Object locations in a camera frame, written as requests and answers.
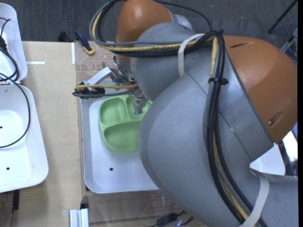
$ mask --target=dark gray carpet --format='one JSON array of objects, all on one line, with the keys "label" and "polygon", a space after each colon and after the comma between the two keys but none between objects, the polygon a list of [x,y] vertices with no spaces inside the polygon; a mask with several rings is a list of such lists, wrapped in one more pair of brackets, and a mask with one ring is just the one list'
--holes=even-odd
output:
[{"label": "dark gray carpet", "polygon": [[[74,40],[74,31],[80,30],[88,40],[89,22],[96,11],[109,0],[0,0],[15,8],[18,15],[21,38],[24,41],[58,41],[61,31]],[[203,13],[214,30],[224,30],[226,35],[242,35],[263,39],[282,47],[298,26],[298,3],[275,27],[268,29],[285,12],[294,0],[162,0],[188,6]],[[108,14],[104,37],[115,39],[116,18],[120,5]],[[208,30],[199,15],[168,6],[186,16],[197,33]]]}]

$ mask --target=cable tie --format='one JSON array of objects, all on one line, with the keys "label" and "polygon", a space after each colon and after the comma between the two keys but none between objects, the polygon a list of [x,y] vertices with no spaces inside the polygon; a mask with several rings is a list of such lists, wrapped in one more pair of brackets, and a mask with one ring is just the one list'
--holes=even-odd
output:
[{"label": "cable tie", "polygon": [[256,174],[260,180],[260,189],[255,202],[255,206],[245,222],[239,227],[252,227],[258,222],[269,194],[268,179],[261,172],[256,172]]},{"label": "cable tie", "polygon": [[208,83],[210,83],[210,82],[219,82],[220,84],[222,84],[222,85],[226,85],[227,83],[228,83],[228,80],[226,79],[226,78],[222,78],[222,79],[219,79],[219,78],[210,78],[209,80],[208,80]]},{"label": "cable tie", "polygon": [[183,75],[185,75],[185,69],[184,69],[184,50],[187,46],[187,44],[198,38],[199,36],[203,36],[204,34],[196,34],[186,40],[184,40],[178,50],[178,71],[179,71],[179,75],[180,77],[182,77]]}]

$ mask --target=wooden table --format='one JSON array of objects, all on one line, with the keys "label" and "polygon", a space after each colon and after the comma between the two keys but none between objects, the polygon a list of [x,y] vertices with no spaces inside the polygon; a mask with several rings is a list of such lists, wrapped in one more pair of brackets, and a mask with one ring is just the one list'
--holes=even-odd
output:
[{"label": "wooden table", "polygon": [[35,99],[48,158],[49,173],[41,184],[20,189],[12,227],[68,227],[68,212],[79,209],[81,172],[76,85],[71,43],[23,42],[27,79]]}]

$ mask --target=white tray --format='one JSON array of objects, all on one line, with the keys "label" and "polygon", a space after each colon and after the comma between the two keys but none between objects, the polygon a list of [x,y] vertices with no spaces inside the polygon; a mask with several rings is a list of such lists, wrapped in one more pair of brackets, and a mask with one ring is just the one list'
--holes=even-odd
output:
[{"label": "white tray", "polygon": [[95,193],[158,190],[146,173],[138,151],[118,152],[106,146],[98,122],[98,108],[104,99],[81,100],[86,186]]},{"label": "white tray", "polygon": [[[0,192],[37,185],[48,174],[34,98],[28,88],[21,87],[29,100],[31,123],[27,134],[19,142],[0,149]],[[16,85],[0,86],[0,99],[0,146],[3,146],[24,133],[28,112],[25,97]]]},{"label": "white tray", "polygon": [[[27,76],[16,11],[8,4],[0,3],[0,17],[10,19],[5,25],[2,37],[8,52],[18,65],[18,84]],[[0,19],[0,30],[5,20]],[[10,59],[0,52],[0,72],[10,76],[14,66]],[[28,106],[22,91],[10,83],[0,83],[0,146],[17,140],[28,124]],[[45,146],[40,129],[34,97],[31,91],[21,86],[28,97],[31,122],[26,135],[17,143],[0,148],[0,192],[8,192],[41,183],[48,174]]]}]

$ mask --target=black clamp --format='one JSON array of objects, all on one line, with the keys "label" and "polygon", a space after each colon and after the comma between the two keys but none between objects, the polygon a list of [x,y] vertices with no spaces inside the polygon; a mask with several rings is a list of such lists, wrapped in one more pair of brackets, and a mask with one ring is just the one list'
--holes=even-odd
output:
[{"label": "black clamp", "polygon": [[76,30],[74,34],[75,34],[76,38],[81,41],[83,50],[88,55],[93,55],[95,53],[95,49],[90,46],[90,44],[87,41],[87,39],[85,38],[84,34],[82,32],[80,32],[79,30]]},{"label": "black clamp", "polygon": [[214,82],[219,82],[221,85],[226,85],[228,83],[228,80],[226,78],[210,78],[208,80],[208,83],[210,83],[211,81],[214,81]]},{"label": "black clamp", "polygon": [[88,88],[85,88],[83,91],[79,92],[75,89],[75,91],[73,92],[74,96],[78,96],[81,99],[89,99],[89,98],[97,98],[100,95],[104,95],[105,94],[105,89],[100,87],[100,88],[95,88],[96,91],[89,91]]}]

